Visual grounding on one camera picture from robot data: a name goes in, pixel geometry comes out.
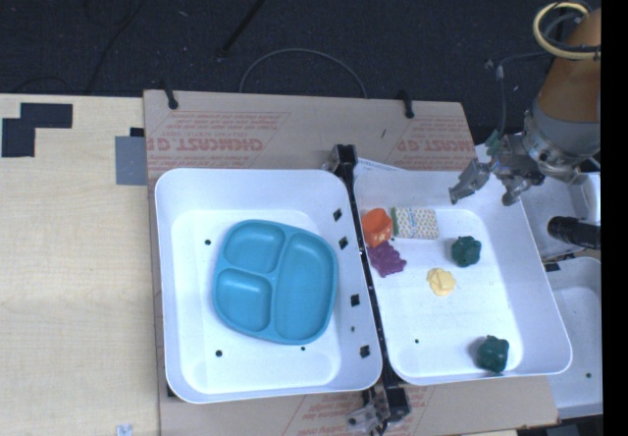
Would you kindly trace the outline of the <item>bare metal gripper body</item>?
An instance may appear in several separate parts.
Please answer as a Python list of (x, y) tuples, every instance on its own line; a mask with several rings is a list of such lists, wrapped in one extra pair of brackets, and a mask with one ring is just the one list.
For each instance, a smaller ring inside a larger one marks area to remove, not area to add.
[(489, 144), (491, 170), (510, 189), (525, 190), (546, 178), (571, 184), (589, 155), (573, 153), (531, 132), (496, 137)]

